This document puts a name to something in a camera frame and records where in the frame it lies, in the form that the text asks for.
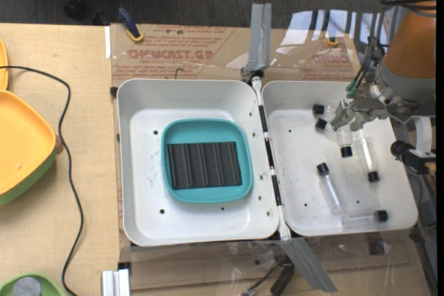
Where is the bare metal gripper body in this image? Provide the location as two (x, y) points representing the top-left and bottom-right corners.
(353, 82), (436, 123)

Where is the white plastic tray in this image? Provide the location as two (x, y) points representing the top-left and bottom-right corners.
(260, 80), (419, 238)
(116, 78), (280, 247)

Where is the thin black and white rod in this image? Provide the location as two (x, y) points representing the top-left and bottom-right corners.
(251, 76), (292, 242)

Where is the teal plate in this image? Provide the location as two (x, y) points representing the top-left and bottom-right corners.
(161, 118), (255, 204)

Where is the black ribbed rack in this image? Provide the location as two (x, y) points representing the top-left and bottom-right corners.
(166, 141), (244, 191)

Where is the brown cardboard board red print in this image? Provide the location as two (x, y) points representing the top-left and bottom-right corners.
(110, 23), (411, 290)

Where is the green plate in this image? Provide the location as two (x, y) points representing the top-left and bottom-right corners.
(0, 272), (67, 296)
(0, 148), (58, 208)

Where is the yellow plate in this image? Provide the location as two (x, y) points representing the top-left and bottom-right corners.
(0, 89), (58, 198)

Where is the grey round can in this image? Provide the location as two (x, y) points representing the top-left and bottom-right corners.
(12, 276), (43, 296)

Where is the black cylinder on white bracket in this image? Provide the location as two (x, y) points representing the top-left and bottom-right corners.
(390, 116), (437, 175)

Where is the black block with thin wires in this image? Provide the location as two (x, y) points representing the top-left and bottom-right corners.
(241, 67), (266, 82)

